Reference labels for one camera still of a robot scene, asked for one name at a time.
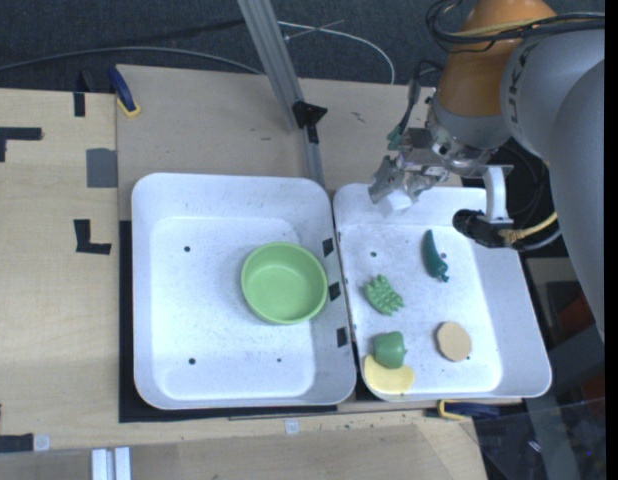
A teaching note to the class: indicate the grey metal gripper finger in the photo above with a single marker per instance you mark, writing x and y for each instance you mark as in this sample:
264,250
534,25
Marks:
386,180
418,188

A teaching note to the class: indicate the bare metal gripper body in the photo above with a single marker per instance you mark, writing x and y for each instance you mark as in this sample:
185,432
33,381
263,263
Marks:
426,155

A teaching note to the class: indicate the white cube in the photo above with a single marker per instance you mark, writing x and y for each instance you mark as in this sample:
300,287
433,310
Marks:
400,203

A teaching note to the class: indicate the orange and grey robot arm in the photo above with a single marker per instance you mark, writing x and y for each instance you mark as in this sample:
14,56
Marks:
549,98

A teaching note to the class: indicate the dark green chili pepper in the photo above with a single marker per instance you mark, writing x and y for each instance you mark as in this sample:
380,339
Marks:
433,260

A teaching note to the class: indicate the green leafy toy vegetable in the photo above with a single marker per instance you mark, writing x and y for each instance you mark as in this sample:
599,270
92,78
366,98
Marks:
383,295

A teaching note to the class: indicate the white plastic tray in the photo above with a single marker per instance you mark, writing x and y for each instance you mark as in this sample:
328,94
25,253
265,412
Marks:
419,318
199,308

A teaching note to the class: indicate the light green bowl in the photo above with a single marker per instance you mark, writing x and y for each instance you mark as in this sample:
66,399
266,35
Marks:
284,285

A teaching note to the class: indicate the tan round biscuit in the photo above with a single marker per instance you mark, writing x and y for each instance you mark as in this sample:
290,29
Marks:
453,341

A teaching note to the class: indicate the green bell pepper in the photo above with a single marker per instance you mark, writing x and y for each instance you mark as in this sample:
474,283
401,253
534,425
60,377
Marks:
389,350

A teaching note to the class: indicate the brown cardboard board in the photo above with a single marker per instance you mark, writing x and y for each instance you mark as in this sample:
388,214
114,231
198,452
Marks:
214,128

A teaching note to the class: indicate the yellow flat toy slice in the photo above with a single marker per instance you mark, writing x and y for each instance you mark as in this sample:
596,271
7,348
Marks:
386,380

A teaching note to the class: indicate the black cylinder on white bracket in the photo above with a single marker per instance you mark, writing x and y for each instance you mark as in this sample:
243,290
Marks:
481,225

